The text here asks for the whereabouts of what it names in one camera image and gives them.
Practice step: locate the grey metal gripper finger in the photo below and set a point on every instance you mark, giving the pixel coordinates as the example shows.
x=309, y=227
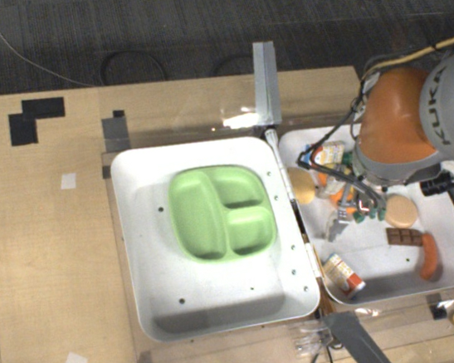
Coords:
x=332, y=230
x=342, y=215

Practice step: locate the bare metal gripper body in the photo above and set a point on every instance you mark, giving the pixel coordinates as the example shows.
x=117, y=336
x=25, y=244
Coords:
x=358, y=196

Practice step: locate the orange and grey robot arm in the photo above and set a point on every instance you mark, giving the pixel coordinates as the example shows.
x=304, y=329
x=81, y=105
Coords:
x=402, y=118

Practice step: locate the orange toy food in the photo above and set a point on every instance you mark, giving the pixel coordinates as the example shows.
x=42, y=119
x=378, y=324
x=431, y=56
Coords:
x=338, y=196

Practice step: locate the tan round biscuit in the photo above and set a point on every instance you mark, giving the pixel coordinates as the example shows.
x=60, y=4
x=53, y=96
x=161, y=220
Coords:
x=401, y=210

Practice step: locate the white and orange carton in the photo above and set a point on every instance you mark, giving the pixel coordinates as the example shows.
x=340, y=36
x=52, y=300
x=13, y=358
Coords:
x=343, y=275

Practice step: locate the tan bread roll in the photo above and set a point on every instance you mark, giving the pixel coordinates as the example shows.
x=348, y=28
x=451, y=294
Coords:
x=303, y=184

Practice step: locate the white printed packet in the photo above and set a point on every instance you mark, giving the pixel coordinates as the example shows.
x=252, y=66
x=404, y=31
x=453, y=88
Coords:
x=330, y=153

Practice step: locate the brown chocolate bar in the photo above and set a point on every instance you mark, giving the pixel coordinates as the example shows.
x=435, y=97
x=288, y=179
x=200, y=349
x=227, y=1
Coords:
x=402, y=237

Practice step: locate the white plastic tray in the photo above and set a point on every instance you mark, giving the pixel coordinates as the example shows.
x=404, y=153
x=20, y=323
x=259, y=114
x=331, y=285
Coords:
x=155, y=237
x=390, y=271

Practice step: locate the orange sausage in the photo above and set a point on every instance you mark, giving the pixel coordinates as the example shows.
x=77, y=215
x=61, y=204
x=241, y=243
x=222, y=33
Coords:
x=429, y=257

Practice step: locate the green divided plate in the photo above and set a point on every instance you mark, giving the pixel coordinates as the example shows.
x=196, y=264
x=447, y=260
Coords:
x=203, y=217

